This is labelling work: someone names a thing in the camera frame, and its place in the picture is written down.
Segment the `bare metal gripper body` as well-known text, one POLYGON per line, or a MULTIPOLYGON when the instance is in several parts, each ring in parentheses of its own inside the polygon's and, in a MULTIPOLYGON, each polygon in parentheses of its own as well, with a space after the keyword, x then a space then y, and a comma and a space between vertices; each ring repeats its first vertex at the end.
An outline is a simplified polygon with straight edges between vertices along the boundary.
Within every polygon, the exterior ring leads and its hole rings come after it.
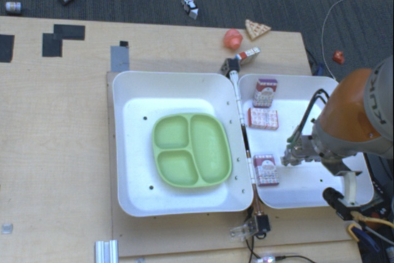
POLYGON ((298 137, 289 137, 287 139, 287 154, 292 155, 292 164, 294 157, 309 157, 309 162, 315 161, 320 163, 339 163, 342 156, 328 150, 319 148, 312 136, 301 135, 298 137))

